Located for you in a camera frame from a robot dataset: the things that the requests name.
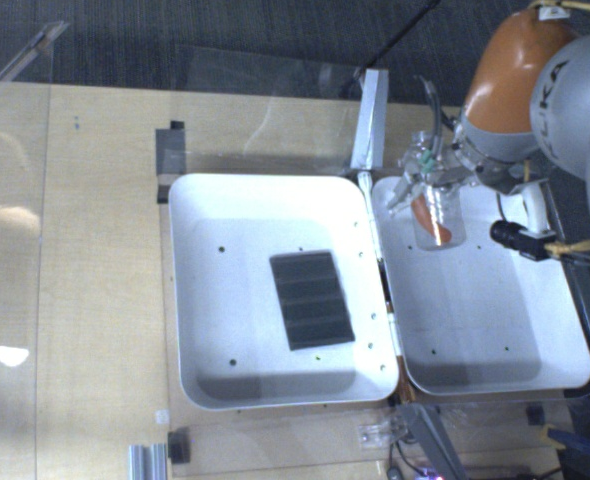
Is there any dark grey ridged rectangular block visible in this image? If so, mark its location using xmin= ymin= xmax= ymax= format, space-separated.
xmin=268 ymin=249 xmax=357 ymax=352

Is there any black cylinder on white bracket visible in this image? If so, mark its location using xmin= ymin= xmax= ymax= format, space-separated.
xmin=489 ymin=179 xmax=559 ymax=262

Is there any orange sausage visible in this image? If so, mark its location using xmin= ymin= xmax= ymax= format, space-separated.
xmin=410 ymin=195 xmax=454 ymax=245

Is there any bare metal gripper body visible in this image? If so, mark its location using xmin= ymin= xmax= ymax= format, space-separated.
xmin=398 ymin=137 xmax=487 ymax=192

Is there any white plastic tray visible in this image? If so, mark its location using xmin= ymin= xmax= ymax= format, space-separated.
xmin=167 ymin=172 xmax=401 ymax=412
xmin=371 ymin=175 xmax=590 ymax=397

